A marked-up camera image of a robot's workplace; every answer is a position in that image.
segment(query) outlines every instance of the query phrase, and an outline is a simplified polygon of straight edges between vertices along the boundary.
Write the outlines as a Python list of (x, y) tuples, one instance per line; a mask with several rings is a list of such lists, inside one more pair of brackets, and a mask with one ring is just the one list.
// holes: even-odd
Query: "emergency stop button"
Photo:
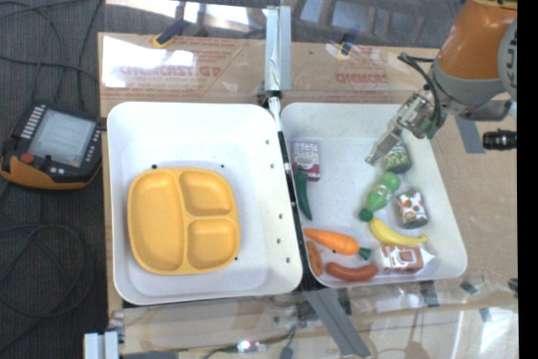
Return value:
[(32, 163), (34, 163), (34, 155), (31, 153), (23, 153), (20, 155), (20, 161), (25, 165), (32, 165)]

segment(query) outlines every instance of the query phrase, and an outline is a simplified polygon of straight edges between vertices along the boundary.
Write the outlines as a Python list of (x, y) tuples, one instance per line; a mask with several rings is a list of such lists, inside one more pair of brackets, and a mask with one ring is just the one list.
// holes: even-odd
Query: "dark green toy vegetable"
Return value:
[(293, 173), (293, 181), (295, 182), (295, 190), (297, 192), (297, 201), (299, 208), (303, 211), (303, 214), (307, 219), (312, 219), (312, 212), (310, 211), (309, 197), (306, 193), (307, 182), (309, 181), (309, 175), (304, 171), (302, 166), (299, 166), (297, 171)]

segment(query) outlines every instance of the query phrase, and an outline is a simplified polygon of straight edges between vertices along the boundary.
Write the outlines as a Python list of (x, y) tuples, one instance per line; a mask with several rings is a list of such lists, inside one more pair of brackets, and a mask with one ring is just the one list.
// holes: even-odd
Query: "orange divided plate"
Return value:
[(201, 168), (159, 168), (131, 183), (129, 238), (136, 261), (163, 275), (216, 271), (240, 247), (235, 197), (228, 182)]

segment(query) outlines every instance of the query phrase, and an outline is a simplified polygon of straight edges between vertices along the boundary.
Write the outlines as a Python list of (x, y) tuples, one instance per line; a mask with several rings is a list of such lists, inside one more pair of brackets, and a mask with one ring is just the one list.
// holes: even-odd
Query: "brown sausage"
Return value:
[(342, 278), (350, 282), (360, 282), (372, 278), (377, 274), (377, 268), (374, 265), (366, 265), (364, 267), (349, 268), (330, 261), (325, 266), (325, 270), (333, 277)]
[(313, 241), (306, 241), (306, 250), (309, 254), (310, 267), (315, 276), (319, 277), (323, 273), (323, 262), (319, 255), (318, 247)]

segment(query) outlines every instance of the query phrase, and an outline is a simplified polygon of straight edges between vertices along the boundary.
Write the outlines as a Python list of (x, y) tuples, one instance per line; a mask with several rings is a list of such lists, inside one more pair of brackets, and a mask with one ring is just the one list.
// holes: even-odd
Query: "green bottle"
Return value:
[(367, 195), (367, 205), (359, 212), (359, 219), (370, 221), (373, 213), (387, 205), (392, 194), (400, 187), (400, 178), (394, 172), (384, 172)]

